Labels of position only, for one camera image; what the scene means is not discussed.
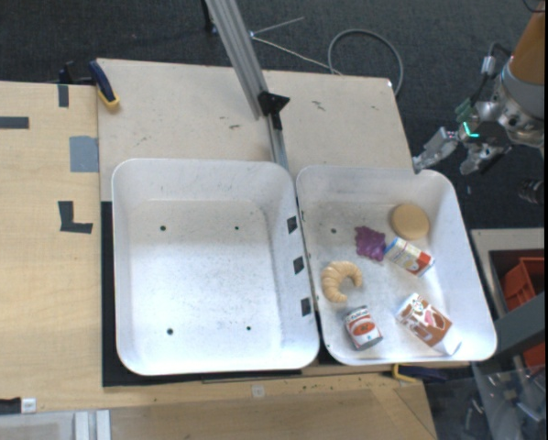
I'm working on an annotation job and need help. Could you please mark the brown and white carton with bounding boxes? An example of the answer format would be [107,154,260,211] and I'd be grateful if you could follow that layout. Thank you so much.
[394,291,464,358]

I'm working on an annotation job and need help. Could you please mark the purple grapes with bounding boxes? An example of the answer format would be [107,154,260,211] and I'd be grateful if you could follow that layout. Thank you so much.
[353,225,388,262]

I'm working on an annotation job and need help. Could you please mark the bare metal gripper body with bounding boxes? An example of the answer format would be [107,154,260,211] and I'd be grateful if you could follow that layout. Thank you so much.
[456,99,546,158]

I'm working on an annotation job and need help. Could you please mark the red and white can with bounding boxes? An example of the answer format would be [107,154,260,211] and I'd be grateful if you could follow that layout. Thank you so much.
[343,304,385,352]

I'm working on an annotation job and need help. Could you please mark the tan round biscuit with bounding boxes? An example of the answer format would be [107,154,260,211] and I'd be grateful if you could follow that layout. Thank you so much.
[389,203,432,242]

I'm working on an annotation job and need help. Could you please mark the white blue and red carton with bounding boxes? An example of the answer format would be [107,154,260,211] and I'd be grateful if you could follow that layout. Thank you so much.
[383,236,436,278]

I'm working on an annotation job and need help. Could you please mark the pale wood board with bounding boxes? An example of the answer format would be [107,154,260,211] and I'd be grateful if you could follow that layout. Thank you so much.
[96,57,468,371]

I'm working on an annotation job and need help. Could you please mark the tan croissant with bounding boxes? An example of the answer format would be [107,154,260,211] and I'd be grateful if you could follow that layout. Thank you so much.
[320,259,364,304]

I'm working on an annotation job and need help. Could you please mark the white plastic tray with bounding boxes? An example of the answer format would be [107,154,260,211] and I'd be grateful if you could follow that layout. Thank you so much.
[295,163,499,368]
[110,157,322,378]

